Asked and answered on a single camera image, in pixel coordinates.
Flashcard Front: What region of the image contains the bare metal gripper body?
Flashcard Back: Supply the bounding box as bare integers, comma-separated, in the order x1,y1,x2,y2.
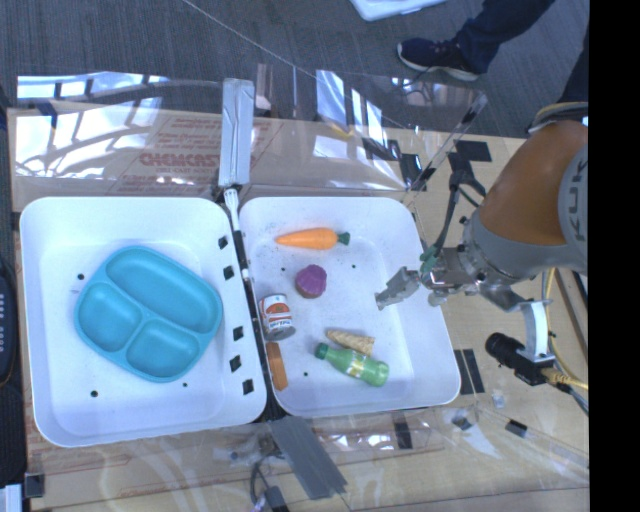
421,244,484,297

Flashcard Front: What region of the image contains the tan waffle cone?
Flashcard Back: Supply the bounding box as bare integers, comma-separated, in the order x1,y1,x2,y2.
325,328,377,358

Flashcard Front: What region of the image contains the white plastic tray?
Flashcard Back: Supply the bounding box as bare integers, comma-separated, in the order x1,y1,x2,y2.
18,196,268,448
238,195,462,419

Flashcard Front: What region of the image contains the purple and brown cupcake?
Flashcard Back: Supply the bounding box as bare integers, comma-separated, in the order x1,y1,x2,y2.
294,264,329,300

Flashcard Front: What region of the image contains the green bottle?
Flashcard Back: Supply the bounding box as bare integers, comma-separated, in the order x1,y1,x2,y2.
313,342,391,388

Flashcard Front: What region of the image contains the orange carrot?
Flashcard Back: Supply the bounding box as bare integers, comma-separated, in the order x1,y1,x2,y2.
274,226,352,252

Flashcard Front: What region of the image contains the white and orange can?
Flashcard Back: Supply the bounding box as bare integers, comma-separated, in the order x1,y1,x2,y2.
257,292,298,343

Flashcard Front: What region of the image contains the orange sausage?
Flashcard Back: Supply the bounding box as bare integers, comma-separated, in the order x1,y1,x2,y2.
264,341,290,392

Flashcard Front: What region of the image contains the person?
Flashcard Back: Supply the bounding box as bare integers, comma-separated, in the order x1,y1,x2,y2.
396,0,590,104

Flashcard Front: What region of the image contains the blue divided plate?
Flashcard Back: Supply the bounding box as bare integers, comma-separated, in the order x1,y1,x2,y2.
73,244,225,385

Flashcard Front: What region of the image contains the brown cardboard board red print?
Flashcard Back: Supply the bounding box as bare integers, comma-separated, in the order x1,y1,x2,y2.
7,107,590,512

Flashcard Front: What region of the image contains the black cylinder on white bracket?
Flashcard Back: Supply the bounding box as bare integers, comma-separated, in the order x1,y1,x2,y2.
484,299,557,387

